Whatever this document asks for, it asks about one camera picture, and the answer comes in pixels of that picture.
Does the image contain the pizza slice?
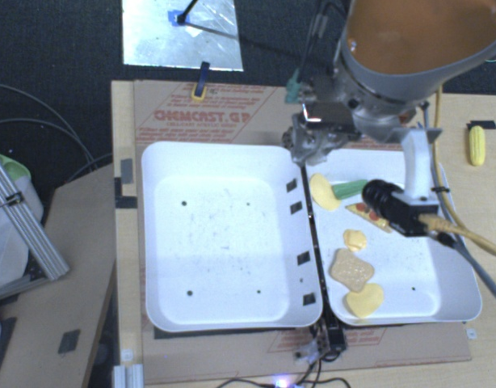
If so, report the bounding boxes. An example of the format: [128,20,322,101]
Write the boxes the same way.
[344,201,394,234]

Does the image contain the brown cardboard board, red print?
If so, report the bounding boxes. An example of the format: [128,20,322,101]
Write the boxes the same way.
[132,79,473,386]

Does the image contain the black cylinder on white bracket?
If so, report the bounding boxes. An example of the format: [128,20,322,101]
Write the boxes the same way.
[361,127,443,238]

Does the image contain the black block with thin wires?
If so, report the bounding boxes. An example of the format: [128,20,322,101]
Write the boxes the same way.
[321,317,348,354]

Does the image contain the green pea pod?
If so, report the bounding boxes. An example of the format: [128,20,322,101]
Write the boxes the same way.
[330,179,369,201]

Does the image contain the yellow corn cob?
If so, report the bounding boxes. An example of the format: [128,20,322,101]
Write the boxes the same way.
[468,124,487,167]

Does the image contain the tan bread slice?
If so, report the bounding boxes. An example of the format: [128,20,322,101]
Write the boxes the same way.
[328,247,376,293]

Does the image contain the yellow oval crisp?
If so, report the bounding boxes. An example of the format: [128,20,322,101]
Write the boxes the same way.
[309,172,343,213]

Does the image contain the white plastic tray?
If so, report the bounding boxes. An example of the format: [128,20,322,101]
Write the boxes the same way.
[141,141,325,334]
[302,147,484,327]

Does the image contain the yellow heart-shaped crisp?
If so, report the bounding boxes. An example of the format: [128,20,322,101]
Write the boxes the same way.
[343,282,385,320]

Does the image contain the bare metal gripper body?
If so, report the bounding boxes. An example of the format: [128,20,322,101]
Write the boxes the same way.
[301,69,418,141]

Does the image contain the small yellow crinkled crisp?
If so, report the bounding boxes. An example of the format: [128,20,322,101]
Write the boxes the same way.
[343,228,368,253]

